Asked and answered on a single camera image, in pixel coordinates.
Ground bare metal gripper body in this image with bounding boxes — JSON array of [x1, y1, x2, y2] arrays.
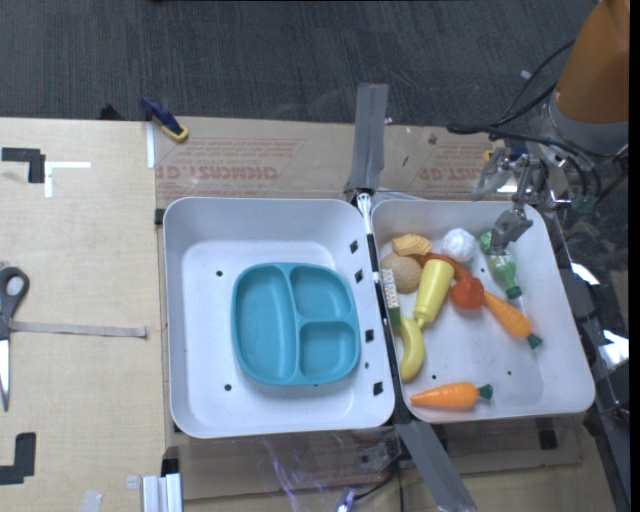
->
[[499, 142, 602, 207]]

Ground green bottle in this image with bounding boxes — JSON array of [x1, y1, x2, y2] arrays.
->
[[479, 228, 524, 300]]

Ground white ball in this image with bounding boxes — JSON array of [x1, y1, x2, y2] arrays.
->
[[441, 227, 477, 264]]

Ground orange-red bottle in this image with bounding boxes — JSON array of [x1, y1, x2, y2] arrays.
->
[[417, 252, 485, 311]]

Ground orange carrot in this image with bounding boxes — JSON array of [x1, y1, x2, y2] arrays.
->
[[482, 290, 544, 350], [409, 381, 494, 411]]

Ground yellow bottle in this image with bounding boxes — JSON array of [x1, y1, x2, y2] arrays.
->
[[412, 258, 455, 329]]

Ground tan biscuit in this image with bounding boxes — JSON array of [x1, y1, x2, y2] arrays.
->
[[390, 232, 434, 257]]

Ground brown round bread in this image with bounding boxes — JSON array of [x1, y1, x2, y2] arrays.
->
[[379, 251, 424, 295]]

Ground white plastic tray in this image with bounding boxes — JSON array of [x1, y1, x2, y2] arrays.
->
[[162, 196, 397, 440], [370, 198, 597, 425]]

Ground white patterned packet green end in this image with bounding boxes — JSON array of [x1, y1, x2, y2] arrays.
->
[[381, 268, 403, 331]]

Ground yellow banana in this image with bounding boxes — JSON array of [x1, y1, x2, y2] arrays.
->
[[398, 315, 426, 384]]

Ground brown cardboard board red print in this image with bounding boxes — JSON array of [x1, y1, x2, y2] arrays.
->
[[152, 115, 586, 501]]

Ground blue divided plate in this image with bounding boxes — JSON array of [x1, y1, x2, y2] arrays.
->
[[230, 261, 362, 387]]

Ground grey handled scissors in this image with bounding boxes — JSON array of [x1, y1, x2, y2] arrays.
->
[[0, 266, 31, 414]]

